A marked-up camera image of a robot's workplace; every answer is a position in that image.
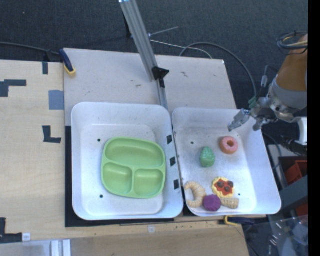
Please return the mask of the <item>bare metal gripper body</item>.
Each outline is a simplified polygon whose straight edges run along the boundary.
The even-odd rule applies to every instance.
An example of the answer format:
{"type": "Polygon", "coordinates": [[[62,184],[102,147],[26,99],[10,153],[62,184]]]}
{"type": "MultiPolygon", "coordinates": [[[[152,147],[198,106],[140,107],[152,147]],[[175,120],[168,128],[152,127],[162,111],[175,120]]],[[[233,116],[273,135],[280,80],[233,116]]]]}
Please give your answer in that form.
{"type": "Polygon", "coordinates": [[[250,115],[257,124],[276,123],[284,121],[286,123],[297,123],[301,118],[295,116],[298,110],[288,107],[272,93],[265,97],[253,97],[250,100],[250,115]]]}

